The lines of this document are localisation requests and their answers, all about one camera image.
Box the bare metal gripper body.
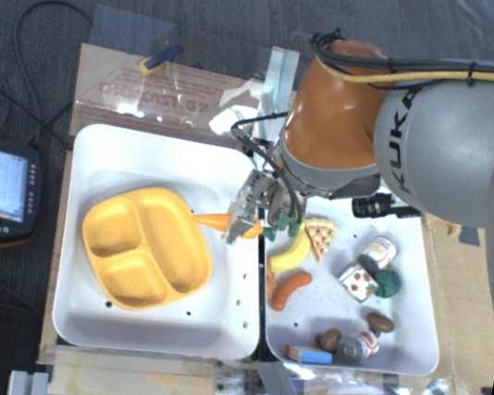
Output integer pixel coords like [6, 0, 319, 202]
[228, 163, 314, 233]

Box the orange carrot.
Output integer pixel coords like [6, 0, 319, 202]
[188, 206, 279, 245]

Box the white plastic tray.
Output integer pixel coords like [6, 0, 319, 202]
[41, 118, 290, 376]
[242, 180, 464, 389]

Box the yellow banana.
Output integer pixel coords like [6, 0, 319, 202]
[266, 216, 315, 278]

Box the thin black rod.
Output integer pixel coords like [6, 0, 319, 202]
[238, 234, 287, 361]

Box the small orange toy food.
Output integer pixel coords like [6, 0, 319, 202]
[261, 266, 281, 302]

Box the pizza slice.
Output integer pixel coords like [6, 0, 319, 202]
[297, 215, 340, 266]

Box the orange sausage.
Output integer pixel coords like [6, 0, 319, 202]
[268, 265, 314, 317]

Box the yellow divided plate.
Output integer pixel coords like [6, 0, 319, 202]
[68, 174, 227, 325]

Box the strawberry print carton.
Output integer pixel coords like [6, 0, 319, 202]
[333, 259, 384, 306]

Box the orange and blue box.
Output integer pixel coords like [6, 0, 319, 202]
[280, 341, 336, 369]

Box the green broccoli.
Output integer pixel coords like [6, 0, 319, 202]
[370, 266, 405, 302]

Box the brown cardboard board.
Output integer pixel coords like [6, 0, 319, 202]
[22, 42, 494, 395]

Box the black cylinder on white bracket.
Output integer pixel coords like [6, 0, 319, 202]
[349, 188, 425, 229]

